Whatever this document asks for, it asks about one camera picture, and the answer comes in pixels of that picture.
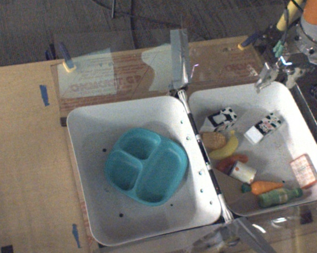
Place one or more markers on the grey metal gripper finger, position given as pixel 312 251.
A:
pixel 294 77
pixel 267 75

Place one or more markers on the cow print milk carton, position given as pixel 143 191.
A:
pixel 222 119
pixel 265 127

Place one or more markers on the brown cardboard board, red print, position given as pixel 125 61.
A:
pixel 213 61

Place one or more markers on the white plastic tray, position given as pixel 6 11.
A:
pixel 103 190
pixel 280 152

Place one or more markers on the yellow banana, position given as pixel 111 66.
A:
pixel 228 149

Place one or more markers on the yellow corn cob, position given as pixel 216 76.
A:
pixel 213 139

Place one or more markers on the red sausage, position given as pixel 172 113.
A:
pixel 237 158

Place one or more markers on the pink packet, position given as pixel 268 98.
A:
pixel 304 172

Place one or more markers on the orange carrot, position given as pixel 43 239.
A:
pixel 265 187

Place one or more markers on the green bottle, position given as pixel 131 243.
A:
pixel 278 197

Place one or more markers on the teal divided plate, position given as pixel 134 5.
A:
pixel 153 171

